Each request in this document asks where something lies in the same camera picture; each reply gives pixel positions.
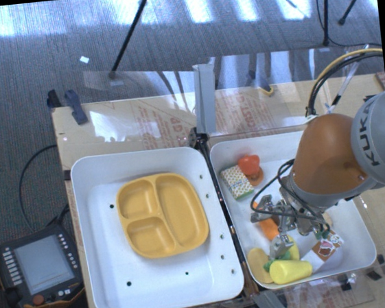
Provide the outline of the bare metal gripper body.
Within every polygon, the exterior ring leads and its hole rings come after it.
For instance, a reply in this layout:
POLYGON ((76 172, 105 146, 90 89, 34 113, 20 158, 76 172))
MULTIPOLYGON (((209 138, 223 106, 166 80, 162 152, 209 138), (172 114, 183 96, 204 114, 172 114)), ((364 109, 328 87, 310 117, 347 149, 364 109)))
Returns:
POLYGON ((287 233, 289 230, 297 230, 300 235, 310 233, 324 235, 327 232, 327 221, 322 213, 311 209, 309 205, 300 199, 290 184, 290 179, 285 176, 279 180, 281 199, 275 204, 275 215, 279 218, 279 232, 287 233))

